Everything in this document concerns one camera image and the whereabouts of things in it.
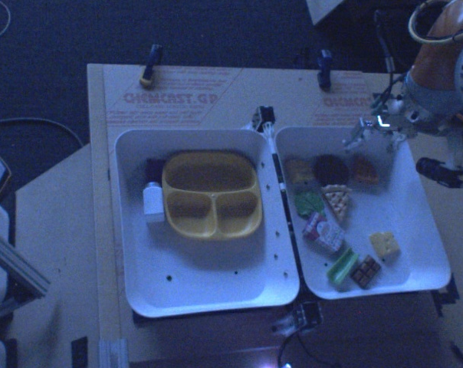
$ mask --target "yellow divided plate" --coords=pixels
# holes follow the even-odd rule
[[[243,238],[261,224],[257,174],[238,153],[178,153],[163,168],[162,188],[167,221],[182,236]]]

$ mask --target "brown round cookie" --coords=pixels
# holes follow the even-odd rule
[[[341,158],[333,154],[323,154],[315,159],[314,175],[321,186],[347,184],[349,168]]]

